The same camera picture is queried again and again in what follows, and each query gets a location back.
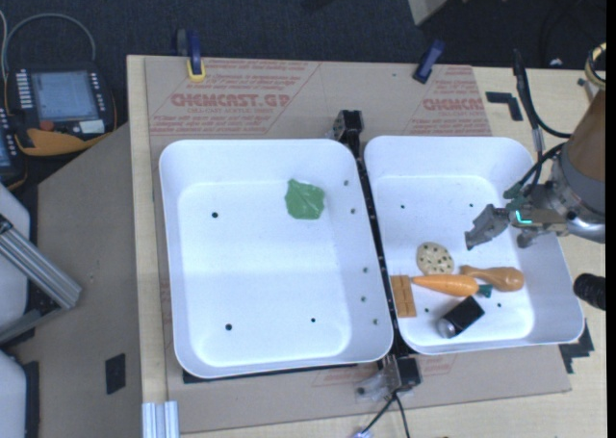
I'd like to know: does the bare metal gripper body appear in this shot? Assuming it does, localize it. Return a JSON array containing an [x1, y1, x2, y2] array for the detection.
[[503, 180, 607, 249]]

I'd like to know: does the tan chocolate chip biscuit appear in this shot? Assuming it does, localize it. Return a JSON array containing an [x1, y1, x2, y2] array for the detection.
[[415, 242, 456, 276]]

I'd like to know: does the brown chicken drumstick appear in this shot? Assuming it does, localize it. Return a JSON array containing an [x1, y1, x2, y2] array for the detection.
[[459, 264, 526, 294]]

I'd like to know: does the orange carrot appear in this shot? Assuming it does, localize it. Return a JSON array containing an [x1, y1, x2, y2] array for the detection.
[[411, 273, 495, 298]]

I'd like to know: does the white plastic tray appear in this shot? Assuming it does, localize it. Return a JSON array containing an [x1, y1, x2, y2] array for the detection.
[[363, 134, 586, 357], [157, 137, 396, 380]]

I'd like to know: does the black bottle silver cap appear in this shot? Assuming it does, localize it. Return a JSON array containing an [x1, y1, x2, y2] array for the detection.
[[436, 295, 486, 340]]

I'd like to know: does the orange square cracker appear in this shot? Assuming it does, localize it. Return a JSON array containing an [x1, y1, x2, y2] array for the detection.
[[389, 274, 418, 319]]

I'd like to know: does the green lettuce leaf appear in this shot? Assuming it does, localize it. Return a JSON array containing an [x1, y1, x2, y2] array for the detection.
[[283, 178, 326, 221]]

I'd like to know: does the brown cardboard board red print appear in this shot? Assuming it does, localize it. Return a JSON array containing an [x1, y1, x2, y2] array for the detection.
[[142, 56, 575, 435]]

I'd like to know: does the black cylinder on white bracket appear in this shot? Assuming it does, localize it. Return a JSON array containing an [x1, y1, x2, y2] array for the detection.
[[573, 271, 607, 311]]

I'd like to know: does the black block with thin wires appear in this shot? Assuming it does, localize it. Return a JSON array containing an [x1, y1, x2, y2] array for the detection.
[[378, 355, 424, 393], [330, 108, 365, 144]]

